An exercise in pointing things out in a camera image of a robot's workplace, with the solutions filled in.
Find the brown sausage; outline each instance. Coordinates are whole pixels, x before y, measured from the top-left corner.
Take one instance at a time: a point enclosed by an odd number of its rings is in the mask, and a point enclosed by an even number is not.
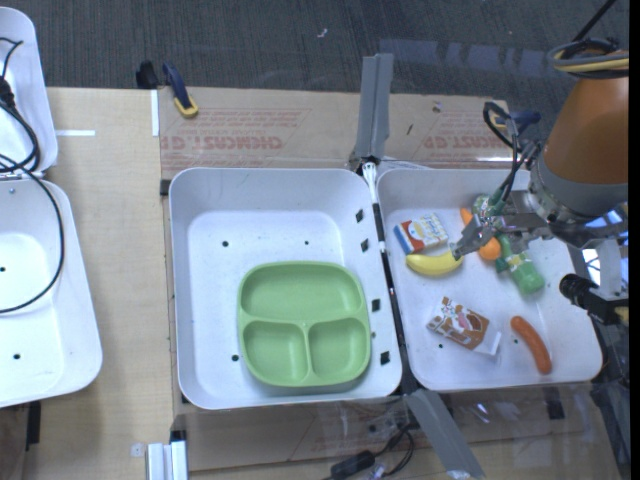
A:
[[[538,371],[543,375],[551,372],[551,357],[549,356],[549,351],[533,326],[521,316],[514,316],[511,319],[511,328],[522,337],[529,347],[529,350],[531,350]]]

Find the toy banana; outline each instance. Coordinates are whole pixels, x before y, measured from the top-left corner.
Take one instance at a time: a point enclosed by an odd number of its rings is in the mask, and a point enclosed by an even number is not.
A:
[[[462,258],[455,259],[448,250],[439,256],[427,256],[426,254],[407,254],[406,262],[411,270],[425,276],[441,276],[447,274],[462,264]]]

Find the white plastic container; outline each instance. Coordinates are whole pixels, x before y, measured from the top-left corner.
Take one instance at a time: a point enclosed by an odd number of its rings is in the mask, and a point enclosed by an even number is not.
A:
[[[394,169],[378,180],[386,247],[401,313],[411,373],[435,391],[584,381],[593,378],[602,355],[587,313],[559,292],[573,272],[567,247],[558,240],[531,243],[530,254],[547,283],[523,298],[508,274],[498,275],[477,253],[450,275],[428,278],[405,265],[394,225],[435,212],[457,240],[461,206],[493,192],[504,170]],[[516,188],[527,185],[519,174]],[[402,365],[387,280],[364,179],[346,169],[196,168],[181,172],[169,191],[178,378],[185,397],[204,409],[375,398],[399,385]],[[362,250],[362,244],[368,249]],[[430,251],[442,252],[440,249]],[[237,290],[251,268],[270,262],[318,260],[339,263],[361,281],[365,297],[379,300],[370,311],[372,361],[347,386],[292,389],[256,381],[240,352]],[[501,332],[494,355],[469,351],[426,327],[443,295],[487,316]],[[553,360],[541,375],[530,351],[509,328],[525,316],[540,331]],[[390,361],[380,358],[388,352]]]
[[[23,41],[11,55],[5,77],[18,110],[38,138],[42,161],[34,175],[43,178],[58,148],[33,23],[20,11],[0,7],[0,37]],[[10,47],[0,41],[0,74]],[[0,153],[18,161],[25,158],[31,148],[28,136],[4,111],[0,131]],[[59,187],[42,182],[60,211],[64,262],[44,296],[0,314],[0,407],[80,390],[102,365],[71,206]],[[59,233],[54,206],[42,188],[26,174],[0,174],[0,310],[30,300],[53,279],[60,258]]]

